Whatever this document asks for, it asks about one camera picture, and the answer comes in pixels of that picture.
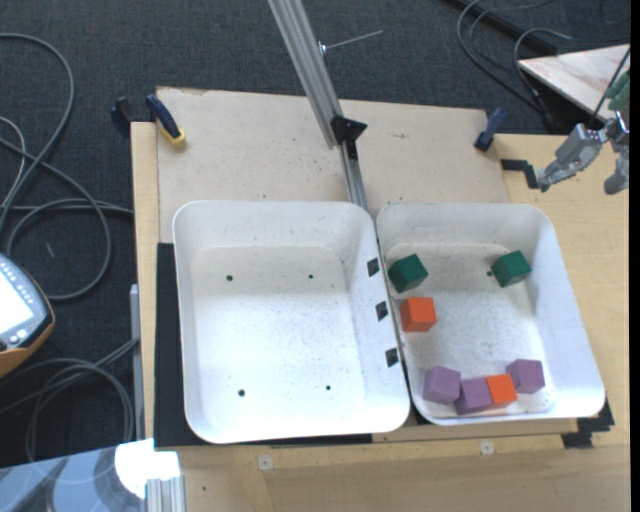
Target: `black clamp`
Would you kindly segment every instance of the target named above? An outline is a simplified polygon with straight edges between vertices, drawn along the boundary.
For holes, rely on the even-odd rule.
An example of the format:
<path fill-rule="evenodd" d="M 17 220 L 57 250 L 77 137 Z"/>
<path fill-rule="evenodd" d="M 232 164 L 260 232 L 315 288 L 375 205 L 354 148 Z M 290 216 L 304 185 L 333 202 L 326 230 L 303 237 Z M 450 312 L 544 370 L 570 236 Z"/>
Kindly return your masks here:
<path fill-rule="evenodd" d="M 347 143 L 347 154 L 350 160 L 358 160 L 358 151 L 356 150 L 356 139 L 362 135 L 367 125 L 352 119 L 346 119 L 342 116 L 335 116 L 331 120 L 331 128 L 333 135 L 338 144 Z"/>
<path fill-rule="evenodd" d="M 524 177 L 527 180 L 527 186 L 532 190 L 540 188 L 538 183 L 538 177 L 533 166 L 527 160 L 500 160 L 503 171 L 521 171 L 524 173 Z"/>
<path fill-rule="evenodd" d="M 125 96 L 118 98 L 111 107 L 111 120 L 120 135 L 125 139 L 131 137 L 131 104 Z"/>

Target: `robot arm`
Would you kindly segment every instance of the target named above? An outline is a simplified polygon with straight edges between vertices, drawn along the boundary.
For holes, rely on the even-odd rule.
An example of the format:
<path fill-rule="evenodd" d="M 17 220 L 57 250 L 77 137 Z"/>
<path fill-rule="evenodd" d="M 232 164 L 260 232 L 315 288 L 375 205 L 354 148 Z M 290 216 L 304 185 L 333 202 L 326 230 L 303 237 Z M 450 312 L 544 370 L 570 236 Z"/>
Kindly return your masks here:
<path fill-rule="evenodd" d="M 629 84 L 627 71 L 607 91 L 606 97 L 611 98 L 609 108 L 615 109 L 615 117 L 600 130 L 588 130 L 584 124 L 577 124 L 556 150 L 556 159 L 545 169 L 538 170 L 538 184 L 542 192 L 549 190 L 554 183 L 584 171 L 598 157 L 607 141 L 620 156 L 613 174 L 605 180 L 605 192 L 615 194 L 629 187 Z"/>

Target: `black bracket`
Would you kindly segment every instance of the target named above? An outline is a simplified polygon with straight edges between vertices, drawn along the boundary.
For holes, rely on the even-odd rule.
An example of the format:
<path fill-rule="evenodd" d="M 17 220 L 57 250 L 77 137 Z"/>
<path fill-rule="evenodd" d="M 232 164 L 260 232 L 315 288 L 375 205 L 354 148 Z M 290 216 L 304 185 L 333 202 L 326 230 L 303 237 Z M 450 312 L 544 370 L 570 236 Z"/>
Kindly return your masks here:
<path fill-rule="evenodd" d="M 338 144 L 347 143 L 347 153 L 350 160 L 358 159 L 358 151 L 356 150 L 356 139 L 362 135 L 367 125 L 352 119 L 346 119 L 342 116 L 335 116 L 331 120 L 331 128 L 333 135 Z"/>
<path fill-rule="evenodd" d="M 533 166 L 527 160 L 500 160 L 505 171 L 522 171 L 530 189 L 539 189 L 538 177 Z"/>
<path fill-rule="evenodd" d="M 604 406 L 596 417 L 578 418 L 578 432 L 562 434 L 562 442 L 565 448 L 593 448 L 591 436 L 594 432 L 609 432 L 615 425 L 613 414 L 609 407 L 609 400 L 605 400 Z"/>

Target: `wooden board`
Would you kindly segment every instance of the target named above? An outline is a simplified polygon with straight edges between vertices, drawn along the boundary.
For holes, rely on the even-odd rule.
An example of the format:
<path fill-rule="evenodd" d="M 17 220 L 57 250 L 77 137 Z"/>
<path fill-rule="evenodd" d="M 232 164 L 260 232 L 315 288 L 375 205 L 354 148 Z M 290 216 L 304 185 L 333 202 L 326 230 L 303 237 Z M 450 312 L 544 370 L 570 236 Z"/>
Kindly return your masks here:
<path fill-rule="evenodd" d="M 189 201 L 348 200 L 340 154 L 327 147 L 306 97 L 167 87 L 157 95 L 187 137 L 179 149 L 158 141 L 163 242 Z M 484 112 L 341 105 L 346 117 L 369 125 L 358 155 L 373 215 L 390 201 L 507 202 L 495 153 L 473 147 Z"/>
<path fill-rule="evenodd" d="M 629 45 L 612 46 L 526 59 L 518 64 L 554 91 L 587 112 L 593 113 L 628 48 Z M 629 57 L 622 71 L 626 71 L 630 66 Z M 607 104 L 605 101 L 598 110 L 598 118 L 602 121 L 612 116 Z"/>

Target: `purple cube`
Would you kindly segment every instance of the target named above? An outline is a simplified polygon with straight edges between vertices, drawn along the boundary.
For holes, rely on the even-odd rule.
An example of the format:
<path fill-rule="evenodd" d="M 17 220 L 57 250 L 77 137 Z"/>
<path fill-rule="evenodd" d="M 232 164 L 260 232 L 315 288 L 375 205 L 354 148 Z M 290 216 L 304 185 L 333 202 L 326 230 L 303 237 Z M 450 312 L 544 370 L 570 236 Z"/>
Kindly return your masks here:
<path fill-rule="evenodd" d="M 507 373 L 518 393 L 535 393 L 544 387 L 542 363 L 536 359 L 516 359 L 507 366 Z"/>
<path fill-rule="evenodd" d="M 422 396 L 430 402 L 451 404 L 460 396 L 460 372 L 434 366 L 424 378 Z"/>
<path fill-rule="evenodd" d="M 487 379 L 478 377 L 460 382 L 460 398 L 456 400 L 458 414 L 470 414 L 488 409 L 493 405 Z"/>

